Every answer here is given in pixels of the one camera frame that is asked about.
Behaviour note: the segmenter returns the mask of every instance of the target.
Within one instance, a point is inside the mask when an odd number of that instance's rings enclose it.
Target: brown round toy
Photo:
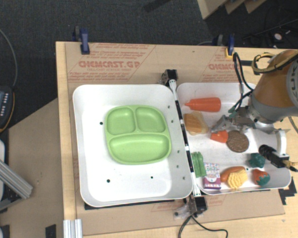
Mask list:
[[[232,130],[228,133],[226,145],[231,151],[242,153],[248,149],[249,141],[247,136],[241,134],[238,130]]]

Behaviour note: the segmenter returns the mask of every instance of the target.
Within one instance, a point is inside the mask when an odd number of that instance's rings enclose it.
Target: black floor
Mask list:
[[[76,25],[91,42],[198,45],[234,34],[236,47],[298,49],[298,0],[268,0],[248,14],[241,5],[203,20],[197,0],[0,0],[0,29],[18,63],[16,106],[10,126],[57,97],[55,42],[70,41]],[[277,32],[282,42],[272,42]],[[11,50],[0,34],[0,85],[12,85]]]

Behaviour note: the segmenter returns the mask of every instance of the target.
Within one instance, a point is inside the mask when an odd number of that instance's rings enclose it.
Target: white tray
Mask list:
[[[248,137],[250,144],[249,148],[243,153],[232,152],[226,144],[210,139],[211,127],[216,124],[222,115],[228,115],[228,110],[240,98],[239,85],[237,83],[184,83],[177,88],[177,95],[183,115],[192,112],[188,106],[185,106],[185,103],[189,102],[191,99],[218,97],[222,103],[221,110],[217,113],[202,112],[203,117],[210,128],[207,134],[192,136],[187,133],[191,153],[199,151],[203,155],[204,162],[218,163],[220,165],[220,172],[226,168],[234,166],[244,166],[247,168],[249,179],[239,189],[231,189],[223,182],[220,190],[204,189],[202,178],[197,178],[197,185],[202,192],[209,195],[217,195],[223,193],[283,188],[289,185],[291,182],[290,171],[285,168],[278,169],[267,160],[264,168],[261,170],[266,171],[270,175],[270,181],[265,186],[258,186],[252,181],[251,171],[253,168],[248,164],[250,154],[257,153],[259,146],[262,144],[277,149],[278,139],[275,134],[268,135],[258,129],[249,129],[246,132],[246,136]],[[242,105],[246,106],[247,101],[248,98],[245,98]]]
[[[82,85],[73,93],[80,192],[93,207],[171,200],[192,191],[181,125],[170,89],[162,85]],[[149,105],[166,118],[171,153],[146,165],[123,165],[106,145],[105,116],[118,106]]]

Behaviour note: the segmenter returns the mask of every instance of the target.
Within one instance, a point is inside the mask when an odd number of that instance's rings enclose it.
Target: wooden table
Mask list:
[[[205,46],[159,46],[152,47],[152,53],[155,53],[155,57],[172,60],[172,57],[183,56],[180,60],[182,64],[190,60],[192,64],[192,58],[187,54],[196,54],[197,62],[206,61],[210,63],[210,52],[222,52],[220,47],[205,47]],[[246,49],[235,48],[242,60],[252,60],[255,55],[263,52],[272,52],[278,54],[281,50],[267,50],[267,49]],[[161,54],[161,52],[168,53],[167,56]],[[57,55],[57,78],[58,78],[58,100],[59,100],[59,115],[60,115],[60,139],[61,139],[61,157],[62,157],[62,186],[63,186],[63,204],[64,204],[64,219],[75,220],[77,219],[76,200],[75,200],[75,185],[74,185],[74,172],[73,172],[73,156],[72,156],[72,139],[71,139],[71,121],[70,121],[70,102],[69,99],[69,85],[68,85],[68,69],[67,69],[67,57],[66,57],[66,43],[56,42],[56,55]],[[245,77],[248,82],[255,83],[258,81],[258,77],[254,76],[251,69],[245,69]],[[134,83],[133,74],[130,78],[130,82]],[[141,72],[136,77],[137,80],[141,80]],[[295,122],[298,126],[298,118],[295,118]],[[283,129],[291,129],[287,133],[287,153],[291,156],[292,161],[298,161],[298,135],[292,129],[288,120],[285,120],[282,124],[277,123],[275,127],[282,127]],[[238,219],[223,222],[207,223],[207,227],[210,229],[227,229],[230,237],[297,237],[298,238],[298,173],[292,173],[297,188],[297,194],[295,197],[288,197],[286,199],[287,205],[284,206],[285,214],[278,216],[270,216],[264,218],[251,218],[251,219]],[[91,235],[88,237],[177,237],[179,226],[155,228],[146,230],[137,230],[129,232]],[[188,225],[183,232],[183,237],[224,237],[224,234],[212,233],[202,230],[198,225]]]

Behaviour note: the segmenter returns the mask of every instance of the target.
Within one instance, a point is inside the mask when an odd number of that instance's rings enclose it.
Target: gray carpet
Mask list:
[[[88,29],[91,42],[197,45],[234,34],[236,47],[271,47],[272,32],[243,37],[296,18],[298,0],[268,0],[251,14],[244,5],[231,15],[221,7],[206,20],[197,0],[0,0],[0,29],[19,65],[10,126],[57,97],[55,42],[70,41],[76,25]],[[298,22],[289,26],[284,41],[273,43],[278,48],[298,48]],[[13,79],[13,57],[0,35],[0,85]]]

